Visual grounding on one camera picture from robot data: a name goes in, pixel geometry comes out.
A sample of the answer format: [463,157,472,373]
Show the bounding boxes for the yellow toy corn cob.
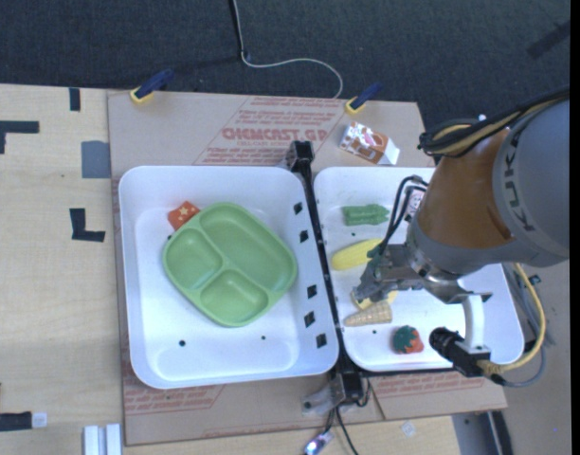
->
[330,238,384,272]

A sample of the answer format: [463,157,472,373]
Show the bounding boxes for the brown cardboard board red print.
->
[106,90,509,447]

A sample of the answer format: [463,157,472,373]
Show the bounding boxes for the black block with thin wires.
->
[286,139,317,173]
[334,367,368,406]

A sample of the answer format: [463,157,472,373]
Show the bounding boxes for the orange packet with yellow stars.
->
[167,200,202,232]

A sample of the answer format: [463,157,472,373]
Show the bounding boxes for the beige toy ice cream cone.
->
[342,300,394,328]

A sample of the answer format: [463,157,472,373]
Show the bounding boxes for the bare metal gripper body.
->
[371,243,462,303]

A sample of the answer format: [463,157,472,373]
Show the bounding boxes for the black cylinder on white bracket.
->
[428,291,493,379]

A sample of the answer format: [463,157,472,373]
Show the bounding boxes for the green toy asparagus bundle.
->
[341,203,391,228]

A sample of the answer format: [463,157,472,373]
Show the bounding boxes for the white plastic tray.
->
[118,165,341,391]
[313,166,526,373]

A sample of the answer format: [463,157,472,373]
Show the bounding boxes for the green divided plate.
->
[161,201,299,329]

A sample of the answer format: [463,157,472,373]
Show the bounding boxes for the white and orange carton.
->
[337,121,401,167]

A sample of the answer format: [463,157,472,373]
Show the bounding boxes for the yellow toy food piece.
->
[350,289,399,312]

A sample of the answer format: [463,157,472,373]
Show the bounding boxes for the red toy strawberry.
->
[390,324,426,355]

